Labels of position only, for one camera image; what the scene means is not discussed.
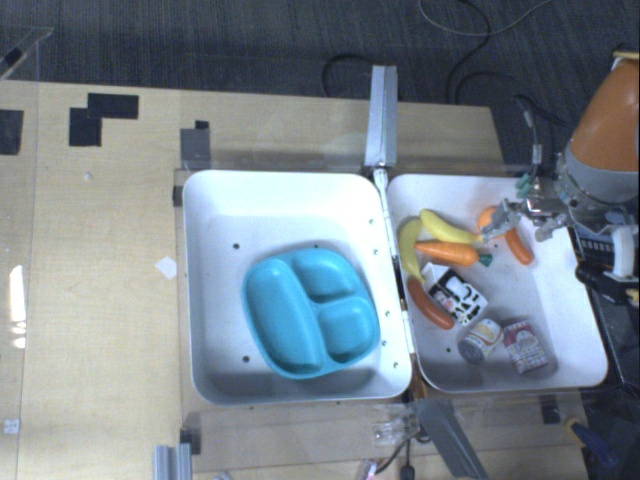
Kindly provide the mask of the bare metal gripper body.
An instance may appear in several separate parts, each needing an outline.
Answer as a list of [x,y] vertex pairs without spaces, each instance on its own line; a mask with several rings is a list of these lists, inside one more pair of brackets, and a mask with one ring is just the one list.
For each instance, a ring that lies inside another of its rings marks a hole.
[[524,197],[524,215],[547,227],[606,226],[606,205],[582,191],[570,177],[537,177]]

